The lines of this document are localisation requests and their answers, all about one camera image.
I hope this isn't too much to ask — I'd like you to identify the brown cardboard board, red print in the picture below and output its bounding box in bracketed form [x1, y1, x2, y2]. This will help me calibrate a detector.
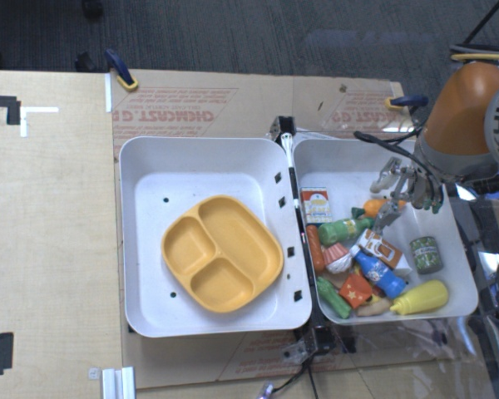
[110, 69, 446, 391]

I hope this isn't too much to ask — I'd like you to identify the brown biscuit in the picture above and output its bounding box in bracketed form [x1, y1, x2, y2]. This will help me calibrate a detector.
[325, 269, 350, 289]

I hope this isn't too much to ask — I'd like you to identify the orange carrot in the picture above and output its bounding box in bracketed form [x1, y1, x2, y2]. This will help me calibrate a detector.
[351, 198, 407, 219]

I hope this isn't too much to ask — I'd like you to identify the green asparagus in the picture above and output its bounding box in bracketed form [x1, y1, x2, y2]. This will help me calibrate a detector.
[315, 276, 353, 320]

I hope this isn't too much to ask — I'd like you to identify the yellow divided plate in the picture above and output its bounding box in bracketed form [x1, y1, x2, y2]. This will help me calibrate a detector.
[161, 195, 285, 314]

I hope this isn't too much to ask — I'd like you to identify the white plastic tray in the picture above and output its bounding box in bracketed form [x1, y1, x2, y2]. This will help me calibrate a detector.
[118, 135, 314, 339]
[292, 138, 480, 326]

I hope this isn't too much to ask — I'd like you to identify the red packet with yellow stars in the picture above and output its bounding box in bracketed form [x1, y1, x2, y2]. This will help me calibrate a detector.
[338, 273, 374, 310]

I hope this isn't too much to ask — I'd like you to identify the black block with thin wires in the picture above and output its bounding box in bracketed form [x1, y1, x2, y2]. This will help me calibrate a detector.
[269, 116, 297, 143]
[282, 325, 338, 364]

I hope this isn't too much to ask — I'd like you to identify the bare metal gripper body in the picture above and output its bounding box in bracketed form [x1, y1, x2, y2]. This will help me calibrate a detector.
[398, 165, 445, 214]

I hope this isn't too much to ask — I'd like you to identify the blue bottle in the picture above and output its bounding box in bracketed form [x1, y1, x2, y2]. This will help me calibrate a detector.
[348, 244, 408, 300]

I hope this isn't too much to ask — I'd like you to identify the orange sausage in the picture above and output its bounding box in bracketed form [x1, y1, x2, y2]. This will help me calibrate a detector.
[306, 224, 327, 275]

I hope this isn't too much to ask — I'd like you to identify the green can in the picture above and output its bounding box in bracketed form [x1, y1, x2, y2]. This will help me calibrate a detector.
[408, 235, 444, 275]

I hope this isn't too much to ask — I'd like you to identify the yellow mustard bottle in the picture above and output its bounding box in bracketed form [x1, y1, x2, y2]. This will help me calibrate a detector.
[389, 279, 449, 317]

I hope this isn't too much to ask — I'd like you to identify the pink and white cupcake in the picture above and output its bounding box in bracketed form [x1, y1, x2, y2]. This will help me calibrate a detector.
[321, 242, 354, 275]

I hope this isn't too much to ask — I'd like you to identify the thin black and white rod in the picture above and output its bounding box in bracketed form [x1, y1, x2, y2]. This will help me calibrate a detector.
[280, 132, 319, 328]

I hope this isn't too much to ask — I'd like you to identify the green bottle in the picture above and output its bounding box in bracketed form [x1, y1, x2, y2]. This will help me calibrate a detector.
[317, 216, 376, 248]

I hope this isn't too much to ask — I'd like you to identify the red and white carton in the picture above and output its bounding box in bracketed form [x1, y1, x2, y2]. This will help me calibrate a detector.
[299, 186, 334, 226]

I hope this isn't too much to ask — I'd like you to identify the orange and white carton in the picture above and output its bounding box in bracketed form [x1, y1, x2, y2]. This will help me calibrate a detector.
[357, 228, 413, 278]

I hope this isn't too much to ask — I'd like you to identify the tan bread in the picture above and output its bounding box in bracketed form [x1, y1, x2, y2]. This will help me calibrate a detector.
[354, 297, 394, 318]

